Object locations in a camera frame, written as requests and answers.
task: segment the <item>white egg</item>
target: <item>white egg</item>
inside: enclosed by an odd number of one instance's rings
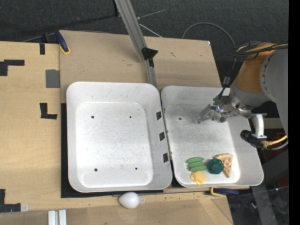
[[[134,209],[140,204],[140,198],[135,192],[127,192],[119,197],[119,203],[129,209]]]

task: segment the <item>toy pizza slice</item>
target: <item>toy pizza slice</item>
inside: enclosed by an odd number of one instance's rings
[[[226,177],[230,177],[231,174],[231,164],[233,161],[233,155],[229,153],[223,153],[223,154],[218,154],[214,158],[220,159],[222,163],[224,164],[224,169],[223,172],[225,173]]]

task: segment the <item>gray tape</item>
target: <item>gray tape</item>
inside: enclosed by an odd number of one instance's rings
[[[46,70],[46,88],[60,88],[60,72],[55,69]]]

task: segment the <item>black clamp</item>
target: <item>black clamp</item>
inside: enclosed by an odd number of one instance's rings
[[[147,47],[144,47],[144,48],[142,49],[142,54],[143,54],[143,56],[144,56],[144,59],[149,61],[149,65],[150,65],[150,67],[152,67],[152,68],[154,68],[153,57],[154,57],[157,53],[158,53],[157,50],[150,49],[150,48],[147,48]]]

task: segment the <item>black tape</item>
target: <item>black tape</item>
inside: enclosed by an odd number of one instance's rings
[[[25,60],[7,60],[4,59],[3,62],[0,62],[0,76],[8,75],[8,66],[24,66]]]
[[[159,134],[159,139],[162,141],[165,138],[165,133],[162,132]]]
[[[21,204],[4,204],[5,189],[0,189],[0,213],[1,212],[20,212]]]
[[[43,43],[39,44],[39,54],[45,55],[45,44],[43,44]]]
[[[46,119],[57,119],[57,114],[48,114],[48,104],[47,103],[40,103],[39,104],[41,109],[41,118]]]
[[[25,60],[12,60],[12,59],[4,59],[4,63],[10,66],[24,66]]]
[[[8,75],[8,65],[4,62],[0,62],[0,76]]]
[[[160,118],[161,118],[161,112],[159,111],[156,113],[156,119],[159,120]]]
[[[0,189],[0,205],[4,204],[5,189]]]
[[[163,154],[163,158],[164,158],[164,163],[167,162],[167,161],[169,161],[169,157],[168,157],[167,153]]]

